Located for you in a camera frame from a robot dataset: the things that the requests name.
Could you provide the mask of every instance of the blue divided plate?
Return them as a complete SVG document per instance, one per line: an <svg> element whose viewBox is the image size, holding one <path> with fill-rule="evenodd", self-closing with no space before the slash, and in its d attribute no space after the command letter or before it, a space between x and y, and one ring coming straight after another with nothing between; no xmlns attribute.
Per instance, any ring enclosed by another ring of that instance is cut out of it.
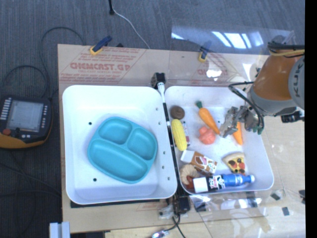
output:
<svg viewBox="0 0 317 238"><path fill-rule="evenodd" d="M90 163L106 175L137 183L150 171L158 151L152 133L120 117L106 119L88 146Z"/></svg>

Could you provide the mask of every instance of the toy bottle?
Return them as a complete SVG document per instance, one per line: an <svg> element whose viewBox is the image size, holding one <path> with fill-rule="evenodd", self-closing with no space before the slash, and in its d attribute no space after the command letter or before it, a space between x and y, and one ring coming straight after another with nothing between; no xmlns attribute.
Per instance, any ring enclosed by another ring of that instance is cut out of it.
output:
<svg viewBox="0 0 317 238"><path fill-rule="evenodd" d="M240 186L245 183L253 183L254 175L244 176L241 174L216 175L211 177L194 178L195 193L212 192L230 186Z"/></svg>

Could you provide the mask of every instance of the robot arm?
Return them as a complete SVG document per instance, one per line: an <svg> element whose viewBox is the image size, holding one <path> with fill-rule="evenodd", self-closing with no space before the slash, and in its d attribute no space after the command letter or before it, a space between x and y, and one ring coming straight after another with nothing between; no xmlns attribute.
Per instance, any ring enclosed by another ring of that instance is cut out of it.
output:
<svg viewBox="0 0 317 238"><path fill-rule="evenodd" d="M261 134L265 116L281 116L283 122L305 120L305 46L269 43L268 48L271 55L254 82L229 85L245 105L229 109L220 127L222 137L234 133L238 121L247 131ZM235 88L246 84L251 84L247 96Z"/></svg>

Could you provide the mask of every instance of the yellow corn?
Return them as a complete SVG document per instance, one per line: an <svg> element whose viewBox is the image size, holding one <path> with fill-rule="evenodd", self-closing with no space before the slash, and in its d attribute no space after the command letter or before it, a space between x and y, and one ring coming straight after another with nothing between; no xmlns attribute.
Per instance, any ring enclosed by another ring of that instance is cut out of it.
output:
<svg viewBox="0 0 317 238"><path fill-rule="evenodd" d="M183 125L179 119L173 119L171 122L172 134L175 141L175 145L180 151L187 149L186 135Z"/></svg>

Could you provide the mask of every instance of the orange carrot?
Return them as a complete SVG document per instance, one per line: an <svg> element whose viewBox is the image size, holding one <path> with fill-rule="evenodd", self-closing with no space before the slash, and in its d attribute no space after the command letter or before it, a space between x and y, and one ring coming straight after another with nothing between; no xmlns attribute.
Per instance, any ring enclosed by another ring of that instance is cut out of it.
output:
<svg viewBox="0 0 317 238"><path fill-rule="evenodd" d="M236 132L234 132L232 135L237 140L237 143L239 145L242 145L243 141L242 141L242 132L241 132L241 123L240 122L237 122L237 129L238 130Z"/></svg>
<svg viewBox="0 0 317 238"><path fill-rule="evenodd" d="M205 124L209 126L209 128L213 129L216 134L220 134L220 131L217 127L217 124L215 123L212 115L210 114L209 110L206 108L203 108L203 104L201 101L198 101L196 103L196 106L199 108L198 114L200 118L204 121Z"/></svg>

